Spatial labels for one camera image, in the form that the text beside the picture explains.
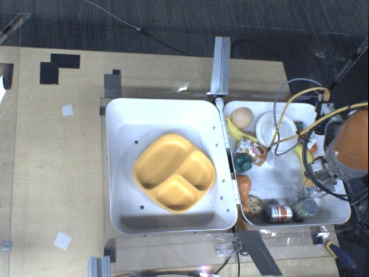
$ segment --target yellow cable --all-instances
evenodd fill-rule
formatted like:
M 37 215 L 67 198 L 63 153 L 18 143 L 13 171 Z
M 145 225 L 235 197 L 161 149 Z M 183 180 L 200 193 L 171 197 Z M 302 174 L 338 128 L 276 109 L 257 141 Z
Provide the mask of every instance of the yellow cable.
M 289 106 L 289 104 L 292 103 L 299 96 L 304 95 L 305 93 L 308 93 L 310 91 L 316 91 L 316 90 L 323 90 L 324 91 L 323 100 L 326 101 L 326 102 L 329 100 L 329 98 L 330 98 L 330 91 L 326 87 L 312 87 L 312 88 L 308 88 L 308 89 L 305 89 L 303 91 L 300 91 L 299 93 L 293 95 L 293 97 L 291 97 L 288 100 L 288 102 L 286 102 L 286 105 L 284 106 L 283 111 L 282 111 L 282 113 L 281 113 L 281 115 L 279 117 L 279 120 L 278 120 L 278 123 L 277 123 L 277 127 L 276 127 L 276 130 L 274 131 L 274 135 L 273 135 L 273 138 L 272 138 L 272 142 L 270 143 L 270 147 L 272 147 L 273 144 L 274 144 L 274 141 L 275 141 L 275 139 L 277 137 L 277 133 L 278 133 L 279 127 L 281 126 L 281 123 L 282 123 L 282 119 L 283 119 L 284 113 L 286 112 L 287 107 Z
M 323 117 L 322 117 L 322 118 L 320 118 L 319 120 L 315 121 L 315 122 L 314 122 L 313 124 L 311 124 L 309 127 L 305 128 L 303 131 L 301 131 L 301 132 L 300 132 L 300 135 L 301 135 L 301 136 L 302 136 L 302 135 L 304 135 L 304 134 L 305 134 L 305 133 L 307 133 L 310 129 L 312 129 L 312 128 L 316 127 L 318 124 L 322 123 L 323 121 L 325 121 L 325 120 L 329 119 L 330 117 L 332 117 L 332 116 L 334 116 L 334 115 L 336 115 L 336 114 L 338 114 L 338 113 L 341 113 L 341 112 L 347 111 L 347 110 L 352 109 L 352 108 L 365 107 L 365 106 L 368 106 L 368 105 L 369 105 L 369 103 L 368 103 L 368 102 L 366 102 L 366 103 L 358 103 L 358 104 L 353 104 L 353 105 L 351 105 L 351 106 L 346 106 L 346 107 L 339 108 L 339 109 L 337 109 L 337 110 L 335 110 L 335 111 L 333 111 L 333 112 L 331 112 L 331 113 L 329 113 L 329 114 L 327 114 L 327 115 L 323 116 Z M 296 135 L 294 135 L 294 136 L 291 136 L 291 137 L 284 138 L 283 140 L 280 140 L 280 141 L 276 141 L 275 143 L 273 143 L 273 144 L 271 145 L 271 147 L 272 147 L 272 146 L 274 146 L 274 145 L 276 145 L 276 144 L 282 143 L 282 142 L 284 142 L 284 141 L 293 140 L 293 139 L 295 139 L 295 138 L 297 138 L 297 137 L 299 137 L 299 135 L 298 135 L 298 134 L 296 134 Z

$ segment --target can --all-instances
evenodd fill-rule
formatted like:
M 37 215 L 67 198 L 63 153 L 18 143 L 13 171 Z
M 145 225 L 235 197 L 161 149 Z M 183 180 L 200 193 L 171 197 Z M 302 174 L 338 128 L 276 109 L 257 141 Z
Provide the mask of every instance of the can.
M 298 201 L 293 206 L 293 220 L 301 222 L 318 213 L 318 205 L 312 198 L 306 198 Z
M 288 223 L 292 220 L 292 210 L 287 205 L 269 205 L 264 209 L 264 219 L 267 223 Z

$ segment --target wire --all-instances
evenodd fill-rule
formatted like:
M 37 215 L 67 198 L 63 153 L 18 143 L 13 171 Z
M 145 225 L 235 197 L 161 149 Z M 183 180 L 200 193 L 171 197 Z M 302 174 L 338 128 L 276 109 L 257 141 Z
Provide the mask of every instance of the wire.
M 188 54 L 188 53 L 186 53 L 186 52 L 184 52 L 184 51 L 182 51 L 182 50 L 179 50 L 179 49 L 177 49 L 177 48 L 175 48 L 175 47 L 172 47 L 172 46 L 168 45 L 167 43 L 164 43 L 163 41 L 159 40 L 158 38 L 156 38 L 156 37 L 152 36 L 150 33 L 148 33 L 148 32 L 147 32 L 146 30 L 144 30 L 144 29 L 141 29 L 141 30 L 140 30 L 140 33 L 141 33 L 141 34 L 144 34 L 144 35 L 146 35 L 146 36 L 149 36 L 151 39 L 153 39 L 153 40 L 155 40 L 155 41 L 159 42 L 160 44 L 162 44 L 162 45 L 164 45 L 164 46 L 166 46 L 166 47 L 168 47 L 168 48 L 171 48 L 171 49 L 173 49 L 173 50 L 175 50 L 175 51 L 177 51 L 177 52 L 179 52 L 179 53 L 182 53 L 182 54 L 187 55 L 187 56 L 189 56 L 189 57 L 191 56 L 190 54 Z
M 284 106 L 284 108 L 283 108 L 283 111 L 282 111 L 282 113 L 281 113 L 281 115 L 280 115 L 280 117 L 279 117 L 278 123 L 277 123 L 276 130 L 274 131 L 274 135 L 273 135 L 273 138 L 272 138 L 272 142 L 270 143 L 270 146 L 269 146 L 269 147 L 272 147 L 272 146 L 273 146 L 273 143 L 274 143 L 274 141 L 275 141 L 275 139 L 276 139 L 276 136 L 277 136 L 277 132 L 279 131 L 279 127 L 280 127 L 280 125 L 281 125 L 281 123 L 282 123 L 282 119 L 283 119 L 284 113 L 286 112 L 287 107 L 289 106 L 289 104 L 290 104 L 290 103 L 292 103 L 292 102 L 293 102 L 295 99 L 297 99 L 299 96 L 301 96 L 301 95 L 303 95 L 303 94 L 305 94 L 305 93 L 307 93 L 307 92 L 310 92 L 310 91 L 316 91 L 316 90 L 323 90 L 323 91 L 325 92 L 325 97 L 324 97 L 324 98 L 325 98 L 326 100 L 329 100 L 329 96 L 330 96 L 329 89 L 328 89 L 328 88 L 326 88 L 326 87 L 323 87 L 323 86 L 318 86 L 318 87 L 308 88 L 308 89 L 305 89 L 305 90 L 300 91 L 299 93 L 297 93 L 297 94 L 293 95 L 293 97 L 291 97 L 291 98 L 288 100 L 288 102 L 286 102 L 286 104 L 285 104 L 285 106 Z
M 366 189 L 366 190 L 363 190 L 364 192 L 363 193 L 365 193 L 366 192 L 366 194 L 364 194 L 364 196 L 362 196 L 361 198 L 359 198 L 359 199 L 357 199 L 357 200 L 355 200 L 354 202 L 351 202 L 350 204 L 351 205 L 356 205 L 357 203 L 360 203 L 360 202 L 362 202 L 366 197 L 368 197 L 368 188 Z
M 241 273 L 241 264 L 240 264 L 240 256 L 238 255 L 238 252 L 236 252 L 237 255 L 237 277 L 240 277 L 240 273 Z
M 359 46 L 359 48 L 356 50 L 356 52 L 354 53 L 354 55 L 344 65 L 344 67 L 339 72 L 339 74 L 337 75 L 337 77 L 334 79 L 334 81 L 332 82 L 332 84 L 329 86 L 329 89 L 331 91 L 337 86 L 337 84 L 339 84 L 342 81 L 342 79 L 346 76 L 346 74 L 348 73 L 348 71 L 351 70 L 352 66 L 364 54 L 364 52 L 366 51 L 366 49 L 368 49 L 368 42 L 369 42 L 369 37 L 367 36 L 364 39 L 364 41 L 361 43 L 361 45 Z
M 278 101 L 278 98 L 280 96 L 280 93 L 282 92 L 282 90 L 285 88 L 286 85 L 290 84 L 290 83 L 293 83 L 293 82 L 296 82 L 296 81 L 304 81 L 304 82 L 309 82 L 309 83 L 313 83 L 313 84 L 316 84 L 318 86 L 322 86 L 322 84 L 320 82 L 317 82 L 313 79 L 308 79 L 308 78 L 294 78 L 294 79 L 291 79 L 291 80 L 288 80 L 287 82 L 285 82 L 284 84 L 282 84 L 282 86 L 280 87 L 280 89 L 277 91 L 277 94 L 276 94 L 276 97 L 274 99 L 274 103 L 273 103 L 273 119 L 274 119 L 274 126 L 277 128 L 277 113 L 276 113 L 276 107 L 277 107 L 277 101 Z M 279 131 L 277 133 L 277 136 L 278 136 L 278 141 L 280 141 L 280 134 L 279 134 Z M 290 149 L 282 152 L 282 153 L 277 153 L 277 150 L 278 150 L 278 144 L 276 145 L 276 148 L 274 149 L 274 154 L 276 156 L 282 156 L 282 155 L 285 155 L 287 154 L 289 151 L 293 150 L 294 148 L 296 148 L 300 143 L 302 142 L 302 140 L 299 140 L 293 147 L 290 147 Z
M 276 145 L 276 144 L 279 144 L 279 143 L 283 143 L 285 141 L 289 141 L 289 140 L 293 140 L 297 137 L 300 136 L 303 136 L 304 134 L 306 134 L 311 128 L 315 128 L 318 124 L 322 123 L 323 121 L 331 118 L 332 116 L 335 116 L 341 112 L 344 112 L 344 111 L 347 111 L 347 110 L 350 110 L 352 108 L 357 108 L 357 107 L 366 107 L 368 106 L 368 102 L 365 102 L 365 103 L 358 103 L 358 104 L 353 104 L 353 105 L 350 105 L 350 106 L 345 106 L 345 107 L 342 107 L 342 108 L 339 108 L 335 111 L 332 111 L 331 113 L 323 116 L 322 118 L 320 118 L 319 120 L 315 121 L 313 124 L 311 124 L 310 126 L 308 126 L 307 128 L 305 128 L 303 131 L 301 131 L 299 134 L 296 134 L 294 136 L 291 136 L 291 137 L 288 137 L 288 138 L 284 138 L 283 140 L 280 140 L 280 141 L 277 141 L 277 142 L 274 142 L 272 146 Z
M 190 54 L 188 54 L 188 53 L 186 53 L 186 52 L 184 52 L 184 51 L 182 51 L 182 50 L 179 50 L 179 49 L 177 49 L 177 48 L 175 48 L 175 47 L 172 47 L 172 46 L 170 46 L 170 45 L 168 45 L 168 44 L 164 43 L 163 41 L 159 40 L 158 38 L 156 38 L 156 37 L 152 36 L 148 31 L 143 30 L 142 28 L 137 27 L 137 26 L 135 26 L 135 25 L 133 25 L 133 24 L 130 24 L 130 23 L 128 23 L 127 21 L 123 21 L 123 20 L 121 20 L 119 17 L 115 16 L 114 14 L 112 14 L 111 12 L 109 12 L 108 10 L 106 10 L 105 8 L 101 7 L 100 5 L 98 5 L 98 4 L 96 4 L 96 3 L 93 3 L 93 2 L 91 2 L 90 0 L 82 0 L 82 1 L 84 1 L 84 2 L 86 2 L 86 3 L 88 3 L 88 4 L 93 5 L 94 7 L 96 7 L 96 8 L 98 8 L 98 9 L 102 10 L 102 11 L 103 11 L 103 12 L 105 12 L 105 13 L 107 13 L 109 16 L 111 16 L 112 18 L 116 19 L 117 21 L 120 21 L 122 24 L 125 24 L 125 25 L 127 25 L 127 26 L 129 26 L 129 27 L 131 27 L 131 28 L 134 28 L 136 31 L 140 32 L 141 34 L 143 34 L 143 35 L 145 35 L 145 36 L 150 37 L 151 39 L 153 39 L 153 40 L 157 41 L 158 43 L 160 43 L 160 44 L 162 44 L 162 45 L 164 45 L 164 46 L 166 46 L 166 47 L 168 47 L 168 48 L 170 48 L 170 49 L 172 49 L 172 50 L 174 50 L 174 51 L 177 51 L 178 53 L 181 53 L 181 54 L 187 55 L 187 56 L 189 56 L 189 57 L 191 56 Z
M 223 265 L 221 265 L 215 272 L 214 274 L 218 274 L 229 262 L 229 260 L 231 259 L 232 255 L 230 255 L 229 257 L 227 257 L 227 259 L 225 260 L 225 262 L 223 263 Z
M 115 16 L 114 14 L 112 14 L 111 12 L 109 12 L 108 10 L 106 10 L 105 8 L 101 7 L 100 5 L 91 2 L 90 0 L 82 0 L 82 1 L 85 1 L 86 3 L 89 3 L 89 4 L 91 4 L 91 5 L 99 8 L 100 10 L 102 10 L 105 13 L 107 13 L 112 18 L 115 18 L 117 21 L 120 21 L 121 23 L 123 23 L 123 24 L 125 24 L 125 25 L 127 25 L 127 26 L 129 26 L 131 28 L 136 29 L 137 31 L 140 31 L 141 30 L 141 28 L 136 27 L 135 25 L 132 25 L 132 24 L 126 22 L 126 21 L 121 20 L 119 17 Z

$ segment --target yellow plastic plate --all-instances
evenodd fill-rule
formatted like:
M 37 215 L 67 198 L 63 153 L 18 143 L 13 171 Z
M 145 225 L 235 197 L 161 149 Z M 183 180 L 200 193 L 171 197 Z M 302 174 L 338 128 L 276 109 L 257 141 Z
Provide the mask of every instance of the yellow plastic plate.
M 133 176 L 158 205 L 173 213 L 189 210 L 214 184 L 213 163 L 193 143 L 178 134 L 166 134 L 136 160 Z

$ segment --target egg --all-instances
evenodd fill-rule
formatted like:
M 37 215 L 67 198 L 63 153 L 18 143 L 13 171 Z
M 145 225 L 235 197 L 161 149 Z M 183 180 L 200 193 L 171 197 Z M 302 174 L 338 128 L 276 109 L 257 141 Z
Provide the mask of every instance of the egg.
M 252 123 L 253 119 L 253 112 L 246 107 L 237 108 L 230 116 L 230 120 L 233 124 L 241 130 L 247 128 Z

